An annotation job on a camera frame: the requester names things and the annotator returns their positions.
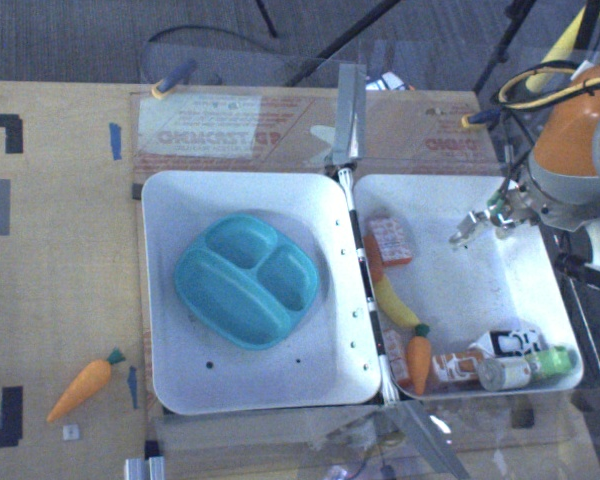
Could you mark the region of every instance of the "carrot green top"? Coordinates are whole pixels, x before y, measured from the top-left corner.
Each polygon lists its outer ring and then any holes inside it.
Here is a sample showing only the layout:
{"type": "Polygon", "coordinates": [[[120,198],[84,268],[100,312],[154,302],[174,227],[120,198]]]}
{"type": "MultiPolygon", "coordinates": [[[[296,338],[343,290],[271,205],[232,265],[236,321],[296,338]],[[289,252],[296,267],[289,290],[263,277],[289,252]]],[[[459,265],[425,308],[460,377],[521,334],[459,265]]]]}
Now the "carrot green top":
{"type": "Polygon", "coordinates": [[[111,352],[111,354],[109,354],[109,357],[107,357],[107,361],[109,361],[110,364],[121,363],[125,359],[126,358],[124,357],[124,355],[122,355],[122,352],[120,352],[118,347],[114,348],[113,352],[111,352]]]}
{"type": "Polygon", "coordinates": [[[416,332],[416,336],[422,336],[423,338],[427,337],[429,334],[429,326],[427,324],[418,324],[415,326],[414,331],[416,332]]]}

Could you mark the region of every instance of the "black cable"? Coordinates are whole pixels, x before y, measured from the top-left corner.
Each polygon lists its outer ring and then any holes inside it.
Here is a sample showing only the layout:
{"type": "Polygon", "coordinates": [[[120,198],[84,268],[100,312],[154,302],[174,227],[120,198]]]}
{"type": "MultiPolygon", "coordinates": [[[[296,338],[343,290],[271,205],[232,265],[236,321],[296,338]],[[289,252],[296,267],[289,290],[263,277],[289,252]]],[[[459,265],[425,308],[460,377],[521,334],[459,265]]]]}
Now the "black cable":
{"type": "Polygon", "coordinates": [[[182,25],[175,25],[173,27],[169,27],[164,30],[160,30],[160,31],[154,33],[151,37],[149,37],[145,41],[145,43],[142,47],[142,50],[140,51],[140,56],[138,59],[139,64],[140,64],[139,69],[140,69],[140,78],[141,79],[143,79],[144,76],[146,75],[146,73],[144,73],[143,66],[144,66],[145,56],[146,56],[147,49],[149,48],[149,45],[169,34],[173,34],[175,32],[179,32],[181,30],[202,30],[202,31],[207,31],[207,32],[217,32],[217,33],[221,33],[221,34],[227,34],[229,36],[232,36],[232,37],[235,37],[242,41],[245,41],[253,46],[256,46],[256,47],[260,48],[262,51],[264,51],[265,53],[270,53],[272,55],[278,55],[277,52],[269,49],[267,46],[259,43],[255,39],[251,39],[250,37],[244,36],[238,32],[234,32],[234,31],[226,29],[226,28],[214,27],[212,25],[198,25],[198,24],[194,24],[194,23],[185,23],[182,25]]]}
{"type": "MultiPolygon", "coordinates": [[[[511,135],[509,134],[509,132],[507,130],[507,126],[506,126],[506,123],[510,117],[516,121],[516,123],[518,124],[518,126],[521,127],[523,132],[529,133],[529,131],[524,126],[524,123],[522,123],[521,121],[518,120],[518,116],[516,116],[515,112],[505,109],[504,117],[502,118],[502,121],[500,124],[502,126],[502,130],[504,131],[504,136],[506,139],[506,146],[512,147],[511,135]]],[[[500,188],[498,189],[498,192],[500,193],[500,195],[503,198],[505,197],[505,195],[507,193],[507,190],[509,188],[509,183],[513,179],[513,176],[518,171],[518,168],[525,162],[525,160],[529,156],[530,151],[531,151],[531,149],[525,151],[522,155],[520,155],[518,157],[518,159],[515,162],[511,158],[508,159],[507,174],[506,174],[504,180],[502,181],[502,183],[500,184],[500,188]]]]}
{"type": "Polygon", "coordinates": [[[530,77],[543,73],[569,74],[576,71],[574,63],[568,61],[551,61],[538,64],[522,73],[512,77],[492,96],[492,101],[502,109],[517,110],[519,112],[536,112],[553,107],[559,103],[570,100],[583,94],[593,94],[600,90],[600,77],[584,80],[577,86],[567,86],[561,89],[535,95],[531,100],[509,100],[509,94],[515,93],[523,82],[530,77]]]}
{"type": "MultiPolygon", "coordinates": [[[[530,68],[525,69],[524,71],[521,71],[519,73],[516,73],[514,76],[512,76],[509,80],[513,80],[515,78],[518,78],[519,76],[525,74],[525,73],[529,73],[532,71],[538,71],[540,69],[543,68],[552,68],[552,69],[565,69],[565,70],[572,70],[572,72],[575,72],[579,67],[579,64],[577,62],[574,61],[570,61],[570,60],[550,60],[547,62],[541,62],[540,64],[536,64],[534,66],[531,66],[530,68]]],[[[520,80],[517,84],[511,86],[509,88],[509,92],[516,92],[518,90],[518,88],[520,87],[520,84],[522,83],[526,83],[527,79],[522,79],[520,80]]],[[[493,94],[490,96],[489,101],[493,104],[493,105],[498,105],[498,106],[502,106],[502,102],[499,100],[499,95],[500,95],[500,91],[502,90],[502,87],[504,87],[506,84],[502,85],[501,87],[499,87],[496,91],[493,92],[493,94]]],[[[529,94],[528,91],[523,90],[520,91],[523,92],[524,94],[529,94]]],[[[537,95],[534,94],[533,97],[534,99],[536,98],[541,98],[543,96],[546,96],[547,94],[542,94],[542,95],[537,95]]]]}
{"type": "Polygon", "coordinates": [[[367,462],[369,462],[369,457],[365,457],[362,461],[362,464],[358,468],[358,471],[356,471],[351,476],[347,476],[346,480],[354,480],[355,478],[358,478],[362,474],[362,472],[365,470],[365,468],[367,467],[367,462]]]}
{"type": "Polygon", "coordinates": [[[536,145],[536,141],[535,139],[531,136],[531,132],[529,131],[529,129],[527,128],[527,126],[522,122],[522,119],[520,119],[520,116],[518,116],[518,114],[516,114],[513,111],[511,112],[511,117],[513,118],[513,120],[516,122],[516,124],[518,125],[518,127],[520,128],[520,131],[522,131],[522,134],[525,136],[525,138],[527,139],[527,142],[529,143],[529,147],[533,148],[533,146],[536,145]]]}

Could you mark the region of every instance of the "cable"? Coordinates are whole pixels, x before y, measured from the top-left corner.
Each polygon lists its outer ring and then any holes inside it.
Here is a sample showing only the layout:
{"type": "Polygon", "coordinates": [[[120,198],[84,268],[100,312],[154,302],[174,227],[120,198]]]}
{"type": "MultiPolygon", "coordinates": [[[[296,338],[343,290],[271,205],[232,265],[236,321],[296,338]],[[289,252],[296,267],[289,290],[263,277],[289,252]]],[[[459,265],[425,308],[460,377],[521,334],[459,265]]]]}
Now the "cable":
{"type": "Polygon", "coordinates": [[[151,43],[154,43],[156,41],[158,41],[159,39],[169,35],[169,34],[173,34],[175,32],[179,32],[181,30],[201,30],[201,31],[207,31],[207,32],[217,32],[217,33],[221,33],[221,34],[227,34],[231,37],[235,37],[237,39],[240,39],[242,41],[245,41],[253,46],[258,47],[259,49],[261,49],[262,51],[266,52],[266,53],[270,53],[272,55],[279,55],[277,52],[269,49],[268,47],[266,47],[265,45],[259,43],[258,41],[256,41],[255,39],[251,39],[247,36],[244,36],[242,34],[239,34],[238,32],[234,32],[232,30],[229,29],[225,29],[225,28],[221,28],[221,27],[214,27],[211,25],[197,25],[194,23],[185,23],[182,25],[176,25],[173,27],[169,27],[166,28],[164,30],[160,30],[156,33],[154,33],[151,37],[149,37],[143,47],[142,50],[140,51],[140,55],[139,55],[139,59],[138,62],[140,64],[139,66],[139,70],[140,70],[140,78],[144,79],[144,78],[148,78],[149,80],[151,79],[151,77],[146,77],[146,73],[144,73],[144,63],[145,63],[145,57],[146,57],[146,52],[147,49],[149,48],[149,45],[151,43]]]}
{"type": "Polygon", "coordinates": [[[367,462],[369,461],[369,457],[365,457],[362,461],[362,464],[360,465],[360,467],[358,468],[358,471],[356,471],[353,475],[351,476],[347,476],[346,480],[354,480],[355,478],[358,478],[360,476],[360,474],[365,470],[365,468],[367,467],[367,462]]]}
{"type": "Polygon", "coordinates": [[[573,74],[574,72],[575,70],[572,68],[561,66],[554,67],[547,65],[539,65],[537,67],[531,68],[514,76],[500,88],[500,90],[497,93],[498,104],[501,105],[503,108],[511,110],[519,110],[522,112],[536,111],[553,105],[557,105],[558,103],[561,103],[571,98],[575,98],[576,96],[580,96],[581,94],[591,94],[596,90],[600,90],[599,76],[595,78],[588,78],[577,85],[570,85],[564,89],[541,94],[540,97],[534,98],[529,101],[509,101],[509,93],[512,91],[512,89],[516,87],[520,82],[532,76],[556,73],[573,74]]]}
{"type": "Polygon", "coordinates": [[[529,147],[533,148],[533,146],[536,145],[536,141],[531,136],[531,132],[526,127],[526,125],[522,122],[522,120],[520,119],[520,116],[518,114],[516,114],[513,111],[510,111],[510,112],[511,112],[511,117],[513,118],[513,120],[518,125],[518,128],[520,128],[520,130],[522,131],[522,134],[524,135],[524,137],[527,139],[527,142],[529,143],[529,147]]]}

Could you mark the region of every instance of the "orange carrot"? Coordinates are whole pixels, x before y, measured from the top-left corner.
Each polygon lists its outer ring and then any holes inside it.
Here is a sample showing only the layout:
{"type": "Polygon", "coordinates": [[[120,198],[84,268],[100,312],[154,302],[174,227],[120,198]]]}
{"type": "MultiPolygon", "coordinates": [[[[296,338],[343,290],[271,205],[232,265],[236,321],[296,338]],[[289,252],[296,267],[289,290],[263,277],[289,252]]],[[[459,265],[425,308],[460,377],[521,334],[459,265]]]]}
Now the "orange carrot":
{"type": "Polygon", "coordinates": [[[106,360],[91,361],[69,384],[47,416],[47,421],[51,423],[57,420],[100,391],[111,378],[111,365],[124,361],[124,359],[122,353],[115,348],[106,360]]]}
{"type": "Polygon", "coordinates": [[[384,276],[380,247],[378,247],[378,242],[373,235],[363,237],[362,243],[364,244],[364,250],[367,253],[367,263],[369,265],[369,271],[371,272],[371,281],[375,284],[384,276]]]}
{"type": "Polygon", "coordinates": [[[416,335],[409,340],[405,351],[407,369],[413,384],[413,392],[420,396],[427,385],[427,377],[431,368],[431,342],[427,338],[429,326],[418,324],[415,327],[416,335]]]}

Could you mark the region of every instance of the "blue plastic plate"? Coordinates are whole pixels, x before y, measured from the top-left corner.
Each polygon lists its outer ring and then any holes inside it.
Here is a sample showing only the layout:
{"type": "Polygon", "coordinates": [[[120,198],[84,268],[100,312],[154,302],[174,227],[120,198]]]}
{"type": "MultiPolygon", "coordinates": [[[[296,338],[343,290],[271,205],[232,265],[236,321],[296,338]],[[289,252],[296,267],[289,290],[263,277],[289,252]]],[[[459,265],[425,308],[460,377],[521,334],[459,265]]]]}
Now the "blue plastic plate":
{"type": "Polygon", "coordinates": [[[248,214],[232,214],[201,233],[180,257],[175,288],[184,304],[221,336],[246,349],[286,338],[318,291],[313,261],[287,236],[248,214]]]}

